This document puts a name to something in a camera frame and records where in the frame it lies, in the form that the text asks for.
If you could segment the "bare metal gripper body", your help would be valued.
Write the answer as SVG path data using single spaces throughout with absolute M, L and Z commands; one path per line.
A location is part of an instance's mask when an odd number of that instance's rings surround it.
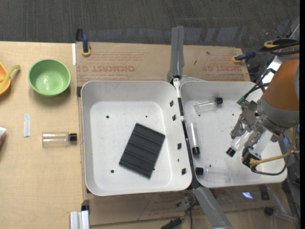
M 269 135 L 269 141 L 277 141 L 284 131 L 284 125 L 279 123 L 279 118 L 270 112 L 270 108 L 263 100 L 245 101 L 241 104 L 242 112 L 239 117 L 245 117 L 248 123 L 248 130 L 243 134 L 255 131 L 259 134 L 258 141 L 263 135 Z

